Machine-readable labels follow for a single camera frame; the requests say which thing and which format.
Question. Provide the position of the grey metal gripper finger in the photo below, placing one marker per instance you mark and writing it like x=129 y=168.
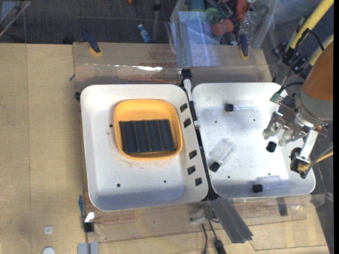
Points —
x=272 y=128
x=291 y=137

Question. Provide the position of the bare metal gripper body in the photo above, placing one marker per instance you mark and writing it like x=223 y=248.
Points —
x=288 y=116

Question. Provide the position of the clear plastic bottle black cap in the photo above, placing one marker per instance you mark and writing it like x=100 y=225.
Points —
x=222 y=152
x=229 y=107
x=271 y=146
x=257 y=188

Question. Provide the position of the white plastic tray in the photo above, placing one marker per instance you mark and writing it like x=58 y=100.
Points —
x=246 y=147
x=148 y=179

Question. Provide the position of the clear plastic storage bin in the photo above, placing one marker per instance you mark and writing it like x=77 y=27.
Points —
x=225 y=14

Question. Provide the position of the yellow rectangular bowl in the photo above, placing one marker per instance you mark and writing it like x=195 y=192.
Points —
x=148 y=108

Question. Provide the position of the black ribbed rectangular panel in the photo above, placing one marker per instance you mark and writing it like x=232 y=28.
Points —
x=147 y=136

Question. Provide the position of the blue bottle white cap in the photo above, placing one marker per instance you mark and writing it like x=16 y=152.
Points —
x=144 y=34

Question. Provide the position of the black cylinder on white bracket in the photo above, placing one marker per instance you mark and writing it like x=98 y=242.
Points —
x=296 y=158

